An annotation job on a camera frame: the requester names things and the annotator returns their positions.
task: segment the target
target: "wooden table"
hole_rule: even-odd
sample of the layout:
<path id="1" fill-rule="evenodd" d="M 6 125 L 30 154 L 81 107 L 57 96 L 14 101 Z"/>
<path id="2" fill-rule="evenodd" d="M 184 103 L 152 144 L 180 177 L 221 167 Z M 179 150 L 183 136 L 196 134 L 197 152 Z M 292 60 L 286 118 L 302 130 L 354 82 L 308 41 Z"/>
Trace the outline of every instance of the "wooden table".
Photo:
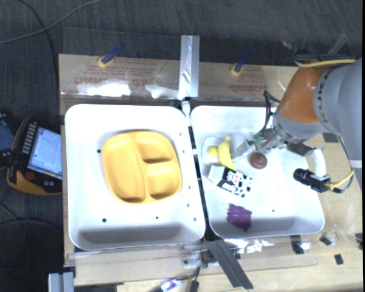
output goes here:
<path id="1" fill-rule="evenodd" d="M 60 55 L 61 91 L 73 89 L 74 79 L 89 73 L 89 62 L 94 58 L 84 55 Z M 173 78 L 171 72 L 176 71 L 179 62 L 157 61 L 162 68 L 153 72 L 163 72 L 168 79 Z M 296 72 L 294 67 L 247 66 L 245 79 L 235 82 L 229 73 L 230 66 L 219 63 L 200 63 L 200 79 L 204 83 L 205 94 L 211 92 L 209 85 L 216 87 L 216 92 L 224 92 L 227 98 L 244 97 L 252 105 L 262 104 L 262 91 L 267 89 L 274 97 L 281 99 L 284 88 Z M 249 82 L 253 75 L 255 82 Z M 149 84 L 151 72 L 137 79 L 134 86 Z M 77 103 L 116 103 L 116 99 L 76 96 L 61 94 L 61 115 L 64 116 L 70 106 Z M 135 97 L 130 102 L 143 102 Z M 143 251 L 134 249 L 118 252 L 90 254 L 81 252 L 74 254 L 74 245 L 68 234 L 68 187 L 66 184 L 66 155 L 64 125 L 61 126 L 63 136 L 63 209 L 64 209 L 64 253 L 67 265 L 75 265 L 75 286 L 103 285 L 122 283 L 118 291 L 151 291 L 170 277 L 189 274 L 193 270 L 185 269 L 178 251 L 173 248 L 160 248 Z M 311 147 L 325 146 L 324 156 L 327 173 L 332 180 L 345 177 L 350 168 L 346 155 L 338 142 L 325 142 L 323 135 L 317 135 L 307 142 Z M 321 234 L 307 238 L 311 247 L 308 254 L 294 254 L 290 245 L 276 246 L 276 253 L 249 255 L 244 269 L 254 285 L 255 291 L 362 291 L 363 290 L 363 251 L 358 247 L 354 233 L 362 232 L 362 194 L 356 181 L 344 194 L 326 192 L 319 195 L 325 213 L 325 227 L 322 232 L 335 238 L 334 245 L 326 245 L 319 240 Z M 336 257 L 342 258 L 338 263 Z M 199 291 L 233 291 L 219 266 L 203 268 L 198 278 Z M 175 291 L 188 291 L 189 282 Z"/>

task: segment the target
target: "yellow plate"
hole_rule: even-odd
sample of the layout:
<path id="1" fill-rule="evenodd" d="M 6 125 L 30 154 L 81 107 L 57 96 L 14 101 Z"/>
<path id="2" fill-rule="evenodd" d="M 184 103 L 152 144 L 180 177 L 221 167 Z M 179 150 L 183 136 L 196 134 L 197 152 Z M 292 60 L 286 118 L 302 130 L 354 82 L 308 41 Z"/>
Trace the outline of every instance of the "yellow plate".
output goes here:
<path id="1" fill-rule="evenodd" d="M 163 200 L 176 194 L 183 183 L 176 151 L 158 132 L 114 135 L 105 142 L 102 158 L 110 191 L 126 203 Z"/>

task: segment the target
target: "gray floor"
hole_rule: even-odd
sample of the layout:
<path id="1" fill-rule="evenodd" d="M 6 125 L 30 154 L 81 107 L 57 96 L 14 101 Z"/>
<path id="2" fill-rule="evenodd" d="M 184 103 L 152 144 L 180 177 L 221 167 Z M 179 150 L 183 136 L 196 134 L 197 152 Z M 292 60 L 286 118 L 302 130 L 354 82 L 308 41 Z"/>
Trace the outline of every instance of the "gray floor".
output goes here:
<path id="1" fill-rule="evenodd" d="M 362 55 L 363 0 L 104 0 L 51 28 L 53 50 L 45 33 L 6 42 L 89 1 L 0 0 L 0 109 L 16 124 L 31 115 L 57 122 L 58 54 L 101 55 L 113 43 L 108 32 L 121 33 L 131 57 L 179 59 L 184 34 L 200 36 L 201 61 L 233 63 L 248 50 L 248 64 L 293 66 L 296 51 L 324 54 L 340 41 L 337 53 Z M 61 198 L 11 189 L 0 171 L 0 203 L 17 219 L 50 224 L 0 226 L 0 291 L 46 291 L 47 274 L 62 264 L 61 235 L 53 229 L 62 225 Z M 0 223 L 9 220 L 0 208 Z"/>

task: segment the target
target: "brown round object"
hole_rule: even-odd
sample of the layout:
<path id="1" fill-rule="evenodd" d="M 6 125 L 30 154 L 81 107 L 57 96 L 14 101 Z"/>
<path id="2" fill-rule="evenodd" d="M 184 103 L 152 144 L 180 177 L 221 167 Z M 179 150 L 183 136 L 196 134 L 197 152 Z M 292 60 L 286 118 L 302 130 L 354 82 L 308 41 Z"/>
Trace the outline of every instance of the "brown round object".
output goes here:
<path id="1" fill-rule="evenodd" d="M 265 168 L 266 165 L 268 164 L 268 160 L 266 160 L 265 155 L 259 151 L 255 151 L 254 153 L 251 154 L 249 162 L 252 167 L 259 170 Z"/>

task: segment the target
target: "blue clamp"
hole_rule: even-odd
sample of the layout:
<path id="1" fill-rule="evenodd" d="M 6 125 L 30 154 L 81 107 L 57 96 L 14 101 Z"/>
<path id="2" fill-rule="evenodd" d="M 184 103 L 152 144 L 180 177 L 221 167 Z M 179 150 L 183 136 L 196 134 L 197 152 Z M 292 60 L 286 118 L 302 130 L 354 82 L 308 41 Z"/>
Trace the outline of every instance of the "blue clamp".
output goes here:
<path id="1" fill-rule="evenodd" d="M 238 63 L 235 63 L 231 68 L 231 73 L 233 75 L 239 75 L 242 71 L 242 66 L 245 63 L 245 61 L 248 59 L 249 52 L 243 53 L 242 57 L 239 59 Z"/>
<path id="2" fill-rule="evenodd" d="M 114 47 L 106 55 L 99 58 L 99 66 L 102 68 L 106 68 L 114 61 L 114 57 L 119 56 L 125 50 L 125 48 L 126 47 L 124 45 Z"/>

